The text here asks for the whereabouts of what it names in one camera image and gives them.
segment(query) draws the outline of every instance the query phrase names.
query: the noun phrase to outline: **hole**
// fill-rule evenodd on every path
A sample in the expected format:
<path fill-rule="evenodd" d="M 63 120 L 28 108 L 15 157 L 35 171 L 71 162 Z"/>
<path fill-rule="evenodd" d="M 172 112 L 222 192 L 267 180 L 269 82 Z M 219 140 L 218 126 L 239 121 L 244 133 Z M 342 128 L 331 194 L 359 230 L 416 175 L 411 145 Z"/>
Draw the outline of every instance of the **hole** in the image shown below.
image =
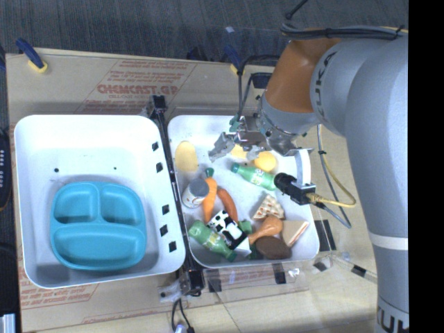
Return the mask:
<path fill-rule="evenodd" d="M 178 248 L 178 247 L 176 246 L 176 243 L 175 243 L 174 241 L 172 241 L 172 242 L 169 244 L 169 252 L 170 252 L 170 253 L 173 252 L 173 251 L 175 251 L 177 248 Z"/>
<path fill-rule="evenodd" d="M 160 228 L 160 236 L 163 237 L 166 233 L 168 233 L 168 227 L 167 227 L 167 225 L 163 225 Z"/>

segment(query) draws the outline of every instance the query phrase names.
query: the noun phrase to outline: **blue plate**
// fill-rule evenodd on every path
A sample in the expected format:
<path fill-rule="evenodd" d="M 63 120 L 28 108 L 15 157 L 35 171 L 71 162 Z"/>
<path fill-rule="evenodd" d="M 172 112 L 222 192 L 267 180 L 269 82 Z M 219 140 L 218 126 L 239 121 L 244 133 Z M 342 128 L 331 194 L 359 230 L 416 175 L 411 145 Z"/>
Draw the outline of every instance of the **blue plate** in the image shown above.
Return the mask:
<path fill-rule="evenodd" d="M 129 268 L 145 255 L 144 208 L 129 187 L 112 182 L 72 182 L 54 196 L 50 235 L 54 255 L 69 268 Z"/>

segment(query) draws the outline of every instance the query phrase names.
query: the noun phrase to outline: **black connector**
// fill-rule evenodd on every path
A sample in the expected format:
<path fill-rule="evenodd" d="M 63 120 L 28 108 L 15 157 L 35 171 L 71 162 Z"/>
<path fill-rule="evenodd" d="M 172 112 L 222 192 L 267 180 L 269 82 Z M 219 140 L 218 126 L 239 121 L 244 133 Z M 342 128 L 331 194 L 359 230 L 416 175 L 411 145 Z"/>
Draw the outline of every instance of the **black connector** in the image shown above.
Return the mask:
<path fill-rule="evenodd" d="M 274 179 L 276 187 L 284 194 L 289 195 L 292 201 L 299 205 L 310 203 L 307 194 L 314 193 L 316 191 L 316 186 L 310 184 L 301 188 L 296 186 L 296 181 L 296 178 L 285 173 L 278 173 Z"/>

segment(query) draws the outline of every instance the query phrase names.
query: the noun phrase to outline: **toy carrot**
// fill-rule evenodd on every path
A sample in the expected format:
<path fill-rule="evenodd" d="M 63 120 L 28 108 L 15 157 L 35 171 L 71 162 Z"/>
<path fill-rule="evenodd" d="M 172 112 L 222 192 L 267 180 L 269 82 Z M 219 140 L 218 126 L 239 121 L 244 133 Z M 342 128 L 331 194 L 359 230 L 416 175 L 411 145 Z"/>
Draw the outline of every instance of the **toy carrot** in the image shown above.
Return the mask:
<path fill-rule="evenodd" d="M 227 190 L 222 187 L 217 188 L 217 196 L 221 199 L 224 210 L 234 222 L 238 222 L 236 205 Z"/>
<path fill-rule="evenodd" d="M 205 174 L 207 175 L 205 181 L 210 188 L 210 190 L 208 191 L 208 195 L 206 195 L 206 197 L 202 201 L 204 222 L 205 224 L 207 224 L 213 215 L 214 201 L 216 200 L 217 193 L 217 181 L 215 181 L 215 179 L 213 178 L 213 168 L 206 168 Z"/>

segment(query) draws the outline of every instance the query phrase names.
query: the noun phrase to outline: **toy bread slice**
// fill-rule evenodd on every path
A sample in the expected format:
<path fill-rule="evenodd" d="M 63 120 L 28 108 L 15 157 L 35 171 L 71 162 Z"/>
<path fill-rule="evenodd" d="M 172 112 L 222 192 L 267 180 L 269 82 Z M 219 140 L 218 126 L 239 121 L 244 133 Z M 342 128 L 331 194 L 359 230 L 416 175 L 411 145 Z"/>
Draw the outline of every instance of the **toy bread slice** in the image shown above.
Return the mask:
<path fill-rule="evenodd" d="M 284 209 L 278 203 L 272 195 L 267 194 L 265 199 L 262 201 L 259 208 L 256 210 L 256 213 L 253 216 L 253 219 L 265 219 L 267 216 L 276 216 L 279 219 L 285 219 Z"/>
<path fill-rule="evenodd" d="M 281 231 L 282 239 L 288 247 L 291 247 L 299 239 L 301 234 L 307 229 L 307 221 L 283 221 Z"/>

